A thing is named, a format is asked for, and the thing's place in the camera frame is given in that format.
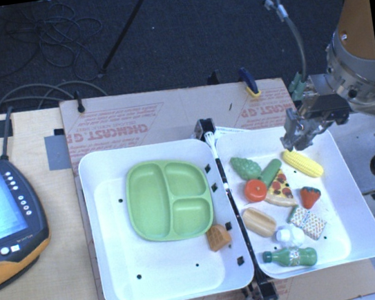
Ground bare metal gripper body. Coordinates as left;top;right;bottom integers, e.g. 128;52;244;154
293;69;354;130

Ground yellow toy corn cob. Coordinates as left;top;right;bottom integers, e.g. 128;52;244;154
280;144;325;183

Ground green toy cucumber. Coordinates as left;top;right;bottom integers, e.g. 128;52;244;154
256;157;287;190

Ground toy pizza slice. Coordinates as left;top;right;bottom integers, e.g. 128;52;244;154
260;167;299;212

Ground red toy strawberry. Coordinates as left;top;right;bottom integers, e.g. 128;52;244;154
298;183;324;211

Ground green toy grapes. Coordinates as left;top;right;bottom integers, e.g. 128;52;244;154
229;153;264;184

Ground red toy tomato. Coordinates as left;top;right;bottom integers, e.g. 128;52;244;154
242;177;270;205

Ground white patterned packet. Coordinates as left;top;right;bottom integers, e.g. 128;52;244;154
284;201;331;245

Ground white plastic tray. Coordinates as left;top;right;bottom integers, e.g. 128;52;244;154
75;130;259;300
213;107;375;287

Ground thin black and white rod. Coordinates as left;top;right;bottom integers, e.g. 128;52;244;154
204;126;267;293

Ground toy hot dog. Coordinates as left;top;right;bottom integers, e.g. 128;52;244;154
240;203;279;242

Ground green plastic bottle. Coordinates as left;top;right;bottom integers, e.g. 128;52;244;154
260;243;320;274

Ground brown cardboard board red print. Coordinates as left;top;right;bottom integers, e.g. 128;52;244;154
58;58;375;300

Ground orange toy waffle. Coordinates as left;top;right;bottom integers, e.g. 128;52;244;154
204;222;233;254

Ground green divided plate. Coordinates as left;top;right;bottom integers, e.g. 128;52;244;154
120;151;219;248

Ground black block with thin wires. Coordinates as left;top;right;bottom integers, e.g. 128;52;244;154
256;279;279;300
192;117;217;142

